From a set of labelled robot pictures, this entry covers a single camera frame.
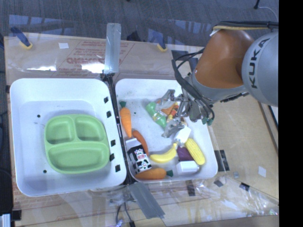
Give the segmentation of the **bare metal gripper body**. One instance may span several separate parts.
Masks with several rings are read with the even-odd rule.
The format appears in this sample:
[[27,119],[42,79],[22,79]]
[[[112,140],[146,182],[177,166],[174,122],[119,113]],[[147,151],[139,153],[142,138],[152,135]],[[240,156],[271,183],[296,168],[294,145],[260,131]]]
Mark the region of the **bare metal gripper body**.
[[177,117],[188,117],[192,122],[213,123],[213,102],[209,99],[194,99],[185,93],[177,96],[176,101],[179,102]]

